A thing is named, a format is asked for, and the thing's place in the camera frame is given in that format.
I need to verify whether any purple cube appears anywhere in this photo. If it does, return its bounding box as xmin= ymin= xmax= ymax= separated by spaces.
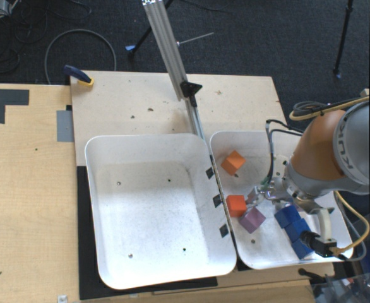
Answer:
xmin=238 ymin=206 xmax=267 ymax=234

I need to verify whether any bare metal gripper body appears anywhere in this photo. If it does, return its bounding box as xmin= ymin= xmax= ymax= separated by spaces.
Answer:
xmin=260 ymin=177 xmax=335 ymax=215

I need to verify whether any black cylinder on white bracket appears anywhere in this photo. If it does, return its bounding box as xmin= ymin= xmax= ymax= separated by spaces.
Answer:
xmin=299 ymin=206 xmax=338 ymax=259

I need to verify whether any white plastic tray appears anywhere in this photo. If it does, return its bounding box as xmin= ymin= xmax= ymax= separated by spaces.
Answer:
xmin=209 ymin=130 xmax=354 ymax=271
xmin=84 ymin=133 xmax=238 ymax=291

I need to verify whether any pale wood board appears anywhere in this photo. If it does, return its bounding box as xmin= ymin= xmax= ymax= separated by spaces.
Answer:
xmin=69 ymin=70 xmax=336 ymax=297

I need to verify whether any blue cube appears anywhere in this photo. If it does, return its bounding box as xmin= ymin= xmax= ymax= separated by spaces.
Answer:
xmin=290 ymin=239 xmax=315 ymax=261
xmin=273 ymin=205 xmax=303 ymax=229
xmin=283 ymin=218 xmax=313 ymax=243

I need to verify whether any orange cube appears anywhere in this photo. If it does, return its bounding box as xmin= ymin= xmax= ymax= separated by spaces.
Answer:
xmin=225 ymin=194 xmax=248 ymax=218
xmin=220 ymin=150 xmax=247 ymax=175

